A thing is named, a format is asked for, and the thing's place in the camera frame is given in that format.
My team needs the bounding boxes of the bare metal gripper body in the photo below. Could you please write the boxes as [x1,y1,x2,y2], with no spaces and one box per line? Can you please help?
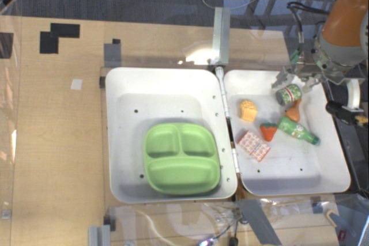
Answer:
[292,58,347,85]

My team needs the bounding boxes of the green and white can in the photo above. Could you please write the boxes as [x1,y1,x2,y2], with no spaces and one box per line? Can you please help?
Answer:
[276,84,303,107]

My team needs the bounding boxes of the orange toy pear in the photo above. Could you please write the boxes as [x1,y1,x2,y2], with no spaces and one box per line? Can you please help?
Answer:
[285,99,302,123]

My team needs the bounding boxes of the yellow orange toy muffin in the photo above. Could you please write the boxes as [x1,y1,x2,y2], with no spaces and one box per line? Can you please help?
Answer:
[239,99,258,123]

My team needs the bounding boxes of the green plastic bottle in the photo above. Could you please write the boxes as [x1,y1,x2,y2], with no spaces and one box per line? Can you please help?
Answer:
[277,116,321,146]

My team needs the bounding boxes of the red toy strawberry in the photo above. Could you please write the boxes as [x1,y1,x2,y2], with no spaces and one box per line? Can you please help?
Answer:
[259,122,278,142]

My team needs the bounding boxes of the orange and white patterned carton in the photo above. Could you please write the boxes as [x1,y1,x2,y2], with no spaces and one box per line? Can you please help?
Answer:
[236,130,272,163]

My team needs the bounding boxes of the white plastic tray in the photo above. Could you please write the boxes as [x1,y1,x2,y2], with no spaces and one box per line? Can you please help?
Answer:
[104,66,239,205]
[223,69,352,198]

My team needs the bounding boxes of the pale wood board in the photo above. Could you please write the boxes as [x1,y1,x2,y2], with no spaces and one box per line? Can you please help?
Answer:
[103,21,341,246]

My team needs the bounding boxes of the green divided plate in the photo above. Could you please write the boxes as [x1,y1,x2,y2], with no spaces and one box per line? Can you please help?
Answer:
[143,122,223,196]

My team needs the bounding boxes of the black cylinder on white bracket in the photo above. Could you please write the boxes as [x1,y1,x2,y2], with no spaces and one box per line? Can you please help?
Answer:
[325,78,364,126]

